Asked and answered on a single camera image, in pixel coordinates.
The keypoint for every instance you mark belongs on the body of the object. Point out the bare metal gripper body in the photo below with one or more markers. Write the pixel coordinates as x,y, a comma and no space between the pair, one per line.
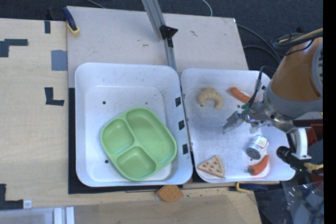
265,116

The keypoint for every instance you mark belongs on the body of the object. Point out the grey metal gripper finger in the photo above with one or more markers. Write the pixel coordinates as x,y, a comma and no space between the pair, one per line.
234,116
231,126

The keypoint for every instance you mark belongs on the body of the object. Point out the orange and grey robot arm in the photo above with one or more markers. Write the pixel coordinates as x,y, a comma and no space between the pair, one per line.
294,81

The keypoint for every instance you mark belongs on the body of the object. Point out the white plastic tray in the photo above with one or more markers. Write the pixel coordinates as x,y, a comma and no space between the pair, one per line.
210,126
118,81

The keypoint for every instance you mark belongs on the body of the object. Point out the orange sausage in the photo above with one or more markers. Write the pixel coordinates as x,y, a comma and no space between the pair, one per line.
239,94

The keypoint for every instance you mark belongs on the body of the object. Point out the white small can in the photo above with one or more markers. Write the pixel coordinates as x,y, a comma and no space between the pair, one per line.
258,145

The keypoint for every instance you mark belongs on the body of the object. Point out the beige croissant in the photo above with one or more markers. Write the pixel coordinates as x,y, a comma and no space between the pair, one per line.
210,95

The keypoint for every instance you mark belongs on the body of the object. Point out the pizza slice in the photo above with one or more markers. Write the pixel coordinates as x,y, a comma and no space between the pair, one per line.
214,166

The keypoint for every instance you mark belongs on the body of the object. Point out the thin black and white rod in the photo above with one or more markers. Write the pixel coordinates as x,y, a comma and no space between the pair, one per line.
187,118

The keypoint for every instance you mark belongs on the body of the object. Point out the orange carrot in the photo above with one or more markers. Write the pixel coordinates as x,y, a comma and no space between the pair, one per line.
260,166

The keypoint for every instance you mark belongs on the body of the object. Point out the brown waffle biscuit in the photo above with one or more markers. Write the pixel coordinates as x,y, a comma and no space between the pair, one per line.
170,193

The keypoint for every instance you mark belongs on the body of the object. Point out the green divided plate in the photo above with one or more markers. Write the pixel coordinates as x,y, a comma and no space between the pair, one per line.
136,143

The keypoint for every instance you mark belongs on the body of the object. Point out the pale flat board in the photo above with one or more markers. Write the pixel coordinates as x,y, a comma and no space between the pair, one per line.
118,39

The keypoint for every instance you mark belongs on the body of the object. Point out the black cylinder on white bracket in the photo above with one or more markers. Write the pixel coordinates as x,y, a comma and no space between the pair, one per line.
299,143

